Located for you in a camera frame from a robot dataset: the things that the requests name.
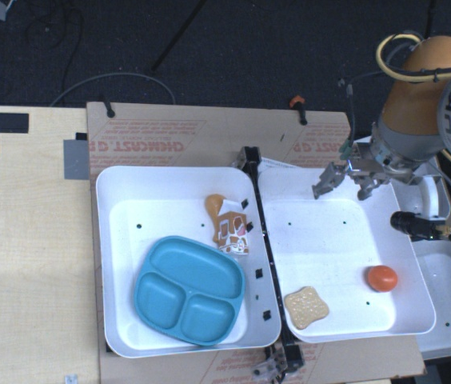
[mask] blue divided plate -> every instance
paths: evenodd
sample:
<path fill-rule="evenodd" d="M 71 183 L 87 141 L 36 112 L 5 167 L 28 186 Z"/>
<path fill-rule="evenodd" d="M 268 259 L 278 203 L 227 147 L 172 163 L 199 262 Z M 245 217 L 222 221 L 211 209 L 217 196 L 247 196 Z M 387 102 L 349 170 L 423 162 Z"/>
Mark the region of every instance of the blue divided plate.
<path fill-rule="evenodd" d="M 148 326 L 212 346 L 233 329 L 244 293 L 243 269 L 229 255 L 192 239 L 167 236 L 146 256 L 134 305 Z"/>

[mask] tomato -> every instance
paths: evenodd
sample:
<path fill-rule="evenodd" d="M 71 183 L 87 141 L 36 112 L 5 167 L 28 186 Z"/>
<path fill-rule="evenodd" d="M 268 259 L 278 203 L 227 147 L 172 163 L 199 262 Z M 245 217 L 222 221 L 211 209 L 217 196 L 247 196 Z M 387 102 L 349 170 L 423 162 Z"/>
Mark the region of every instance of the tomato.
<path fill-rule="evenodd" d="M 368 283 L 376 291 L 391 291 L 398 283 L 398 275 L 389 266 L 373 266 L 368 272 Z"/>

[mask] cardboard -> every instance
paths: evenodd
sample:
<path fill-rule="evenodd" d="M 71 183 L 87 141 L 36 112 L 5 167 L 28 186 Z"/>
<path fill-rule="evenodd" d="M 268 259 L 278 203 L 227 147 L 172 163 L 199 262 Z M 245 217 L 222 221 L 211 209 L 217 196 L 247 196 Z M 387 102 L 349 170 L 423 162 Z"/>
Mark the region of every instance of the cardboard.
<path fill-rule="evenodd" d="M 112 103 L 87 104 L 94 261 L 102 382 L 254 382 L 253 366 L 264 349 L 203 351 L 152 358 L 121 358 L 106 351 L 95 181 L 108 166 L 232 166 L 243 146 L 261 156 L 302 167 L 339 162 L 337 149 L 349 134 L 340 112 Z M 284 382 L 328 384 L 421 375 L 425 366 L 414 336 L 301 343 L 305 365 Z"/>

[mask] robotic arm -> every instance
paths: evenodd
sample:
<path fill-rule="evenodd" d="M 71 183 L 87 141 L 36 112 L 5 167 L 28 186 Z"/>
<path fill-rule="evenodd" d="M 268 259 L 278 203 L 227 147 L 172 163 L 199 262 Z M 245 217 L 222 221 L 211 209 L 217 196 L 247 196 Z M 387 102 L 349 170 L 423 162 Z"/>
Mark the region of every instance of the robotic arm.
<path fill-rule="evenodd" d="M 416 43 L 401 69 L 382 59 L 385 46 L 399 38 Z M 331 162 L 325 168 L 313 186 L 316 199 L 339 186 L 346 175 L 360 186 L 358 199 L 365 200 L 391 180 L 419 184 L 423 178 L 415 171 L 439 152 L 451 161 L 451 37 L 422 40 L 415 34 L 394 34 L 381 42 L 376 56 L 381 70 L 396 81 L 369 143 L 351 138 L 340 149 L 346 150 L 346 164 Z"/>

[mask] white tray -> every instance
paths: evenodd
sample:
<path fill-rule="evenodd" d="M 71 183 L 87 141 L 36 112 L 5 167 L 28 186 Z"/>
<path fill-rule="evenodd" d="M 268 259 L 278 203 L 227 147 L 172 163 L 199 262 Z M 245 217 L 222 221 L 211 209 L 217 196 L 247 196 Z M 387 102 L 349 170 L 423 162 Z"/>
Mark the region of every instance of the white tray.
<path fill-rule="evenodd" d="M 423 334 L 436 315 L 409 236 L 392 228 L 399 209 L 393 187 L 380 186 L 365 201 L 346 177 L 334 191 L 313 197 L 321 169 L 269 168 L 259 189 L 282 297 L 314 287 L 329 315 L 299 330 L 303 342 L 331 342 L 400 334 Z M 366 283 L 371 266 L 396 270 L 389 293 Z"/>
<path fill-rule="evenodd" d="M 281 319 L 252 182 L 235 168 L 113 166 L 96 184 L 101 239 L 105 336 L 126 358 L 269 346 Z M 243 213 L 253 229 L 249 254 L 237 256 L 245 296 L 230 334 L 214 346 L 197 346 L 147 326 L 134 309 L 134 283 L 144 258 L 160 238 L 178 235 L 209 246 L 214 225 L 205 208 L 210 194 L 248 201 Z"/>

